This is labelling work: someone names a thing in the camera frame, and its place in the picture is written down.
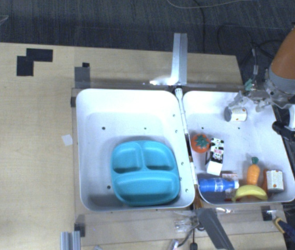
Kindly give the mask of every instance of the blue divided plate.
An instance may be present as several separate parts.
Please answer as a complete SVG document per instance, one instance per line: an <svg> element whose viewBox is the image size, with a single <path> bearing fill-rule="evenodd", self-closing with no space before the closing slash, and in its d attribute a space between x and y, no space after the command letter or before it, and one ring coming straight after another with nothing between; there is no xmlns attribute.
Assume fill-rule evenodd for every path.
<svg viewBox="0 0 295 250"><path fill-rule="evenodd" d="M180 187L173 152L156 141L118 145L111 156L111 179L116 197L129 206L166 204Z"/></svg>

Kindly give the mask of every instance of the tomato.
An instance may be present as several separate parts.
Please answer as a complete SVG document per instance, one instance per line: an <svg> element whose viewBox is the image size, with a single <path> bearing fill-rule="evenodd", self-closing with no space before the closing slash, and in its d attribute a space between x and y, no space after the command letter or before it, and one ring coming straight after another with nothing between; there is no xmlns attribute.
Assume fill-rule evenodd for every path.
<svg viewBox="0 0 295 250"><path fill-rule="evenodd" d="M205 153L210 148L210 140L203 133L196 134L192 139L191 148L197 153Z"/></svg>

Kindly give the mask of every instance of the yellow banana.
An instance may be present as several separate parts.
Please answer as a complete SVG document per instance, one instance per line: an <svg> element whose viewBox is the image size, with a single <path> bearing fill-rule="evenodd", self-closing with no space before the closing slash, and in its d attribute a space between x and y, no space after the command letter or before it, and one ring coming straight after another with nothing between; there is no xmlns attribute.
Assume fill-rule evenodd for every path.
<svg viewBox="0 0 295 250"><path fill-rule="evenodd" d="M255 196L261 200L267 200L266 192L256 186L256 185L244 185L236 190L235 196L232 198L232 201L235 202L236 199L242 198L247 195Z"/></svg>

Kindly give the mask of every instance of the white can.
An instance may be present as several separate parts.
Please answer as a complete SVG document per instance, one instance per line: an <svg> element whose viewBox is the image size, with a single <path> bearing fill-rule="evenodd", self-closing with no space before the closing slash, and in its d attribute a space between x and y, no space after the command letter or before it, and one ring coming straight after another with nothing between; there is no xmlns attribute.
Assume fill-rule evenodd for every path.
<svg viewBox="0 0 295 250"><path fill-rule="evenodd" d="M245 121L247 119L247 110L244 107L226 107L224 118L226 121Z"/></svg>
<svg viewBox="0 0 295 250"><path fill-rule="evenodd" d="M283 172L280 170L268 170L266 172L267 191L280 193L284 190Z"/></svg>

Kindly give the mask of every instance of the wooden surface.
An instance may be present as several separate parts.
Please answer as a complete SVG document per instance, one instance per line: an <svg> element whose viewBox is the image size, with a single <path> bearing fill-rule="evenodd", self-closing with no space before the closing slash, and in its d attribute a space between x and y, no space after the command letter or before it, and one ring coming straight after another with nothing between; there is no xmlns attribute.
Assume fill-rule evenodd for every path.
<svg viewBox="0 0 295 250"><path fill-rule="evenodd" d="M25 56L27 47L53 49L53 62L35 62L33 77L17 77L17 56ZM170 74L171 53L0 44L0 250L59 249L60 233L73 230L73 150L61 137L72 135L74 66L82 62L90 63L93 79L148 81ZM188 76L192 82L241 84L236 58L230 56L189 54ZM173 227L160 229L159 239L150 241L144 213L138 222L112 222L97 214L89 217L98 224L95 230L103 249L166 249L174 234ZM256 218L224 221L234 247L286 249L283 235L272 222ZM213 249L205 232L197 237L200 248Z"/></svg>

